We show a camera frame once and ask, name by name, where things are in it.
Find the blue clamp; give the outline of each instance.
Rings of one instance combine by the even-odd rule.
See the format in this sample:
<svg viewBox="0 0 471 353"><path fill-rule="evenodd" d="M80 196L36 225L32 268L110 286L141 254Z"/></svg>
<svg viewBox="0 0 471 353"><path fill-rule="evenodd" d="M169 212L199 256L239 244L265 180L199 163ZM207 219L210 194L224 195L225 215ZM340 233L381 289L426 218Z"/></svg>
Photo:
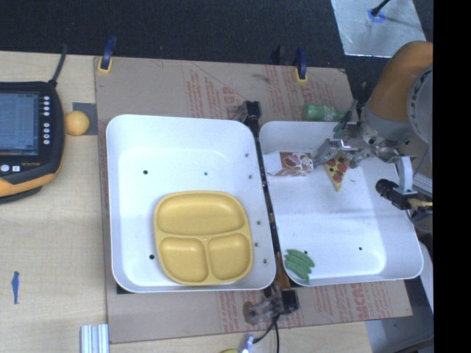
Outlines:
<svg viewBox="0 0 471 353"><path fill-rule="evenodd" d="M306 54L298 47L296 50L296 78L298 82L308 81L308 75L306 74Z"/></svg>
<svg viewBox="0 0 471 353"><path fill-rule="evenodd" d="M103 74L110 73L111 65L113 64L113 59L111 58L111 55L113 54L115 46L116 46L116 37L114 35L108 35L106 38L106 43L105 43L105 52L103 53L103 56L100 57L100 60L98 61L99 72L102 72Z"/></svg>
<svg viewBox="0 0 471 353"><path fill-rule="evenodd" d="M285 46L279 45L276 50L273 50L270 53L268 64L270 65L288 65L289 64L289 62L286 61Z"/></svg>

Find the wooden table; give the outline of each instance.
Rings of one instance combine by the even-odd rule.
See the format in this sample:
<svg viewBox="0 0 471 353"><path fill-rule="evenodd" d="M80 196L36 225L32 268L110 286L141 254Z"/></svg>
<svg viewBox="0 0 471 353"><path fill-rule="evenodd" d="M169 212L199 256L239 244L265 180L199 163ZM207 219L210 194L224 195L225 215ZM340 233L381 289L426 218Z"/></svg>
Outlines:
<svg viewBox="0 0 471 353"><path fill-rule="evenodd" d="M48 81L59 54L0 51L0 81ZM96 103L92 56L68 55L57 92ZM95 135L67 136L58 177L28 198L0 204L0 352L76 353L82 325L107 323L105 267ZM19 273L18 303L11 285ZM112 344L112 353L219 353L244 334ZM276 351L270 332L254 353ZM364 322L280 330L281 352L370 352Z"/></svg>

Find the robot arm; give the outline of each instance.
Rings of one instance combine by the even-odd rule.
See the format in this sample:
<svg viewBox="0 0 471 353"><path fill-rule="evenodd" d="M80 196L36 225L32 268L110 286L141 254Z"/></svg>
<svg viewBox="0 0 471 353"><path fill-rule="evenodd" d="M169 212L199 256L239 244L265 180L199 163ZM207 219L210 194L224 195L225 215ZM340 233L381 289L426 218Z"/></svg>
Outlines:
<svg viewBox="0 0 471 353"><path fill-rule="evenodd" d="M350 167L376 157L394 163L399 185L381 179L376 189L401 210L411 209L414 172L409 156L399 146L417 135L428 145L432 163L433 45L425 41L405 44L388 61L357 123L341 123L335 138L327 139L314 156L315 165L327 162L338 151L350 158Z"/></svg>

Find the yellow divided plate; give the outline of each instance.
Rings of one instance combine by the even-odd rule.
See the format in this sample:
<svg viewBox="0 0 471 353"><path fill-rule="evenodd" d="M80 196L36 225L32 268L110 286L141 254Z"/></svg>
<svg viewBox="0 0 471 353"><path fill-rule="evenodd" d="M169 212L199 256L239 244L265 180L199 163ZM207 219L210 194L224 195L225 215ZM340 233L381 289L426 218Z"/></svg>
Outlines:
<svg viewBox="0 0 471 353"><path fill-rule="evenodd" d="M154 211L162 269L175 282L236 281L252 267L252 237L242 204L229 193L187 191L164 196Z"/></svg>

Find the cardboard sheet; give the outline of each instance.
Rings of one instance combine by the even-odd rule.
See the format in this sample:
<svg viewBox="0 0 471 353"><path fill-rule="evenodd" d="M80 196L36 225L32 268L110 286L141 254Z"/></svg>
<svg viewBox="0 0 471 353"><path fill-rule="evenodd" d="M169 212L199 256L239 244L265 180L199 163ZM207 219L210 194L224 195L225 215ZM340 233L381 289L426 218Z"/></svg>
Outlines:
<svg viewBox="0 0 471 353"><path fill-rule="evenodd" d="M261 103L261 124L300 121L302 106L310 102L350 107L353 98L343 70L308 68L307 75L307 82L300 83L291 66L119 57L110 73L95 72L111 343L255 331L268 325L244 320L244 305L264 300L261 290L137 294L117 286L110 262L108 122L125 113L231 119L246 100ZM297 295L300 309L280 320L280 328L411 315L403 281L297 288Z"/></svg>

